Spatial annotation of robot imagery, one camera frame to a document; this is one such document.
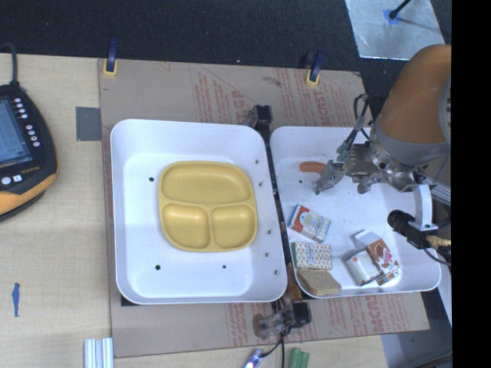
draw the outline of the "cardboard sheet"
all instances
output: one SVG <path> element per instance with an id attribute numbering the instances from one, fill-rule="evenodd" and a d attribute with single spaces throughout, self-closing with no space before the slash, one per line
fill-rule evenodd
<path id="1" fill-rule="evenodd" d="M 102 67 L 99 61 L 115 357 L 275 343 L 276 337 L 260 339 L 252 328 L 255 315 L 272 314 L 269 303 L 136 306 L 122 300 L 114 268 L 110 131 L 127 118 L 243 123 L 256 104 L 272 107 L 272 130 L 281 126 L 350 127 L 354 99 L 364 93 L 359 75 L 321 71 L 319 85 L 309 89 L 305 86 L 307 72 L 301 69 L 119 61 L 117 74 L 108 76 Z M 309 306 L 312 322 L 292 331 L 286 342 L 429 328 L 420 293 L 312 300 Z"/>

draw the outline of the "yellow divided plate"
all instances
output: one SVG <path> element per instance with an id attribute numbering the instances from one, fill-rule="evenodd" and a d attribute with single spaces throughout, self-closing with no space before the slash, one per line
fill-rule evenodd
<path id="1" fill-rule="evenodd" d="M 159 179 L 160 225 L 186 251 L 235 251 L 250 245 L 258 228 L 254 189 L 231 163 L 184 161 Z"/>

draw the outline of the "wooden table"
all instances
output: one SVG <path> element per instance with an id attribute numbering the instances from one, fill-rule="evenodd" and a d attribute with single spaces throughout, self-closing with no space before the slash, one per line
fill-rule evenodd
<path id="1" fill-rule="evenodd" d="M 11 78 L 11 57 L 2 53 L 0 84 Z M 0 224 L 0 366 L 78 368 L 84 340 L 111 337 L 101 142 L 76 134 L 76 108 L 99 107 L 97 59 L 19 55 L 18 80 L 48 122 L 60 174 L 39 202 Z M 293 347 L 310 354 L 311 368 L 387 366 L 379 336 L 288 343 L 287 357 Z M 114 366 L 241 367 L 251 352 L 142 356 Z M 279 366 L 280 348 L 261 365 Z"/>

